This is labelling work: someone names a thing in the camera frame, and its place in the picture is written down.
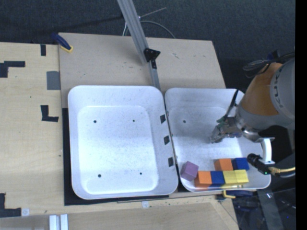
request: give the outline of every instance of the toy block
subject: toy block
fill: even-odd
[[[195,187],[208,188],[212,184],[210,171],[198,171],[194,179]]]
[[[249,170],[248,161],[246,158],[235,158],[231,160],[234,170]]]
[[[222,171],[210,171],[212,185],[210,187],[220,187],[225,184],[224,175]]]
[[[234,170],[234,172],[236,174],[236,180],[238,185],[242,185],[249,182],[246,170]]]
[[[235,171],[223,171],[225,184],[223,186],[238,185]]]
[[[198,165],[187,161],[181,168],[180,176],[183,179],[192,181],[196,178],[198,172]]]
[[[218,159],[214,162],[216,171],[233,171],[231,159]]]

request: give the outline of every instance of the blue and yellow clamp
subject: blue and yellow clamp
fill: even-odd
[[[72,52],[73,47],[69,43],[67,43],[67,41],[63,37],[56,33],[52,33],[51,38],[60,45],[61,49],[65,50],[68,53]]]

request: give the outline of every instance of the black connector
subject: black connector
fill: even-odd
[[[251,153],[248,155],[247,161],[256,169],[258,169],[258,171],[260,171],[262,174],[271,174],[269,166],[259,161],[259,159],[262,159],[260,155]]]

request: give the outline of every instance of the empty white tray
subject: empty white tray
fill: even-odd
[[[71,176],[83,199],[168,195],[178,177],[162,93],[77,86],[68,95]]]
[[[172,88],[166,91],[165,105],[179,171],[186,161],[198,165],[201,171],[214,171],[214,161],[217,159],[247,157],[250,153],[262,155],[261,144],[245,137],[224,138],[214,144],[209,141],[217,125],[216,120],[226,113],[235,91],[194,88]],[[243,93],[239,92],[236,98],[237,104],[242,97]],[[249,167],[247,171],[249,182],[241,189],[261,189],[269,186],[270,175],[261,174],[251,165]],[[181,178],[181,182],[191,192],[204,191],[196,188],[194,181]],[[220,191],[220,189],[209,188],[205,191]]]

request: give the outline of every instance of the black clamp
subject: black clamp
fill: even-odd
[[[145,58],[147,60],[147,62],[151,62],[152,63],[152,68],[153,69],[157,69],[157,64],[155,62],[155,59],[157,59],[157,57],[159,56],[161,52],[154,50],[154,49],[150,49],[150,48],[146,48],[144,49],[144,55]]]

